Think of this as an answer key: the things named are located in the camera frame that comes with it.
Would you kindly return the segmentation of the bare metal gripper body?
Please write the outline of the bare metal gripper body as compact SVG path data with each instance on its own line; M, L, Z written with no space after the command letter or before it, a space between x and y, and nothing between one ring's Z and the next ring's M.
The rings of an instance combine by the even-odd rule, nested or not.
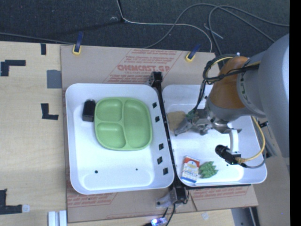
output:
M222 134L228 134L232 131L232 128L228 126L228 121L219 119L211 111L206 109L191 110L187 114L187 118L192 123L192 128L199 132L200 126L208 126Z

